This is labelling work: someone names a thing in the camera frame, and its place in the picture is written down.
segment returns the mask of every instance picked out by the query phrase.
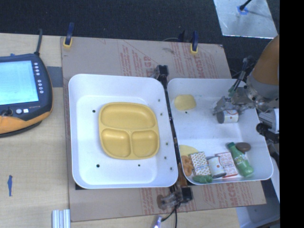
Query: screen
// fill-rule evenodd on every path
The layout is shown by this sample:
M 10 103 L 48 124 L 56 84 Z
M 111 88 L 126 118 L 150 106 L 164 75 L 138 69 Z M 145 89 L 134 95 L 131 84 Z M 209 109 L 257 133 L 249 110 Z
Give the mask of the screen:
M 38 100 L 31 61 L 0 63 L 0 105 Z

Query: white can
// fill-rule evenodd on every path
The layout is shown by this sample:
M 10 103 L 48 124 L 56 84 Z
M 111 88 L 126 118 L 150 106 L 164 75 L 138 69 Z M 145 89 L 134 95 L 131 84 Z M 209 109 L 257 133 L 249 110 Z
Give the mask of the white can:
M 219 162 L 219 156 L 212 157 L 208 160 L 209 169 L 211 172 L 212 178 L 219 178 L 226 175 L 224 167 Z
M 230 124 L 238 122 L 237 110 L 224 110 L 217 113 L 217 120 L 220 124 Z

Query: pretzel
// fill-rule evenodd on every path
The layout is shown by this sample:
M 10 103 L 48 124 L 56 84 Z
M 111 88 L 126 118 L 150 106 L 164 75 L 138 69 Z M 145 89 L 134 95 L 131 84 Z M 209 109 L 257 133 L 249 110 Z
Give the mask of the pretzel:
M 191 158 L 189 158 L 186 155 L 182 155 L 181 162 L 182 162 L 182 166 L 183 166 L 185 175 L 187 177 L 190 176 L 192 174 L 192 169 L 194 168 Z

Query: black floor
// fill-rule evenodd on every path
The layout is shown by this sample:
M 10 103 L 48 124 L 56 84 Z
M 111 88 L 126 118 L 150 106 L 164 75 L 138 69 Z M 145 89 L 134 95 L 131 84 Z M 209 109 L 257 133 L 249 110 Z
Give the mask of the black floor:
M 280 0 L 266 1 L 279 33 Z M 213 0 L 0 0 L 0 7 L 0 33 L 42 28 L 44 35 L 64 36 L 73 22 L 78 37 L 161 41 L 196 30 L 199 43 L 223 45 L 232 75 L 270 41 L 223 36 Z

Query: green bottle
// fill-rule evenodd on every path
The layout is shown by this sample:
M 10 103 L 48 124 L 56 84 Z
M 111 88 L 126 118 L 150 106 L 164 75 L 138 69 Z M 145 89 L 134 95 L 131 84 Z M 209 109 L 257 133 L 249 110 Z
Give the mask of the green bottle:
M 253 168 L 249 164 L 245 154 L 236 148 L 234 142 L 228 144 L 234 163 L 239 171 L 239 174 L 246 177 L 253 173 Z

